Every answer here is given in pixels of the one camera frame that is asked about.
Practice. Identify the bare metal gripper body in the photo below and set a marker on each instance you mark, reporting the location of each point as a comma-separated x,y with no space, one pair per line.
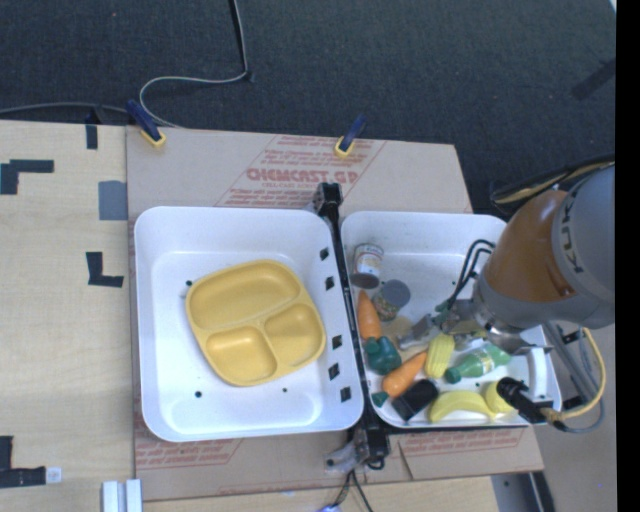
465,316

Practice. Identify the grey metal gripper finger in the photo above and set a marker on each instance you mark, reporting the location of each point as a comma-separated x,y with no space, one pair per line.
419,331
469,340

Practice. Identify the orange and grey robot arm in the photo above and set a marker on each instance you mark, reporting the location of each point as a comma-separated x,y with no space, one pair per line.
542,250

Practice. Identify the green and yellow bottle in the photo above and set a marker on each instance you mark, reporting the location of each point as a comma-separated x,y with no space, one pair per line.
477,362

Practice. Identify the yellow corn cob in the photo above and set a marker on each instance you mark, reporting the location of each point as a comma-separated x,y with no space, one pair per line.
439,356

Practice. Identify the speckled can with grey lid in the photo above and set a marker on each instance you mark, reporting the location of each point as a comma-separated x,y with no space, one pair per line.
392,297

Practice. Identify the green toy pepper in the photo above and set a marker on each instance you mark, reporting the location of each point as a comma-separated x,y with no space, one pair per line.
382,355

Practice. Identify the orange carrot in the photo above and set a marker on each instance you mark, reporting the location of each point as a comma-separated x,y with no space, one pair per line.
404,376
368,317

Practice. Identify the yellow banana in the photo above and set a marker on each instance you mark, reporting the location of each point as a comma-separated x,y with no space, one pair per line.
457,405

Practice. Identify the black bottle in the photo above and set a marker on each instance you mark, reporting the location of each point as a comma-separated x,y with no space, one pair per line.
415,399

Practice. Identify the white plastic tray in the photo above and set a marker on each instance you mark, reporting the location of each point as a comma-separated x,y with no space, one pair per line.
165,320
430,240

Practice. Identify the white can with yellow label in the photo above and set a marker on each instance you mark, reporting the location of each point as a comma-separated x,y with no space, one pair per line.
368,261

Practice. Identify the yellow divided plate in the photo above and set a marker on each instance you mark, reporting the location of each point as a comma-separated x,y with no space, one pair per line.
250,325

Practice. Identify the brown cardboard board red print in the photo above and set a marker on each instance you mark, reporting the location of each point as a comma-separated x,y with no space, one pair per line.
200,170

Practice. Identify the black cylinder on white bracket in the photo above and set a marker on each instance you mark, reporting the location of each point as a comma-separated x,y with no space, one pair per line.
520,395

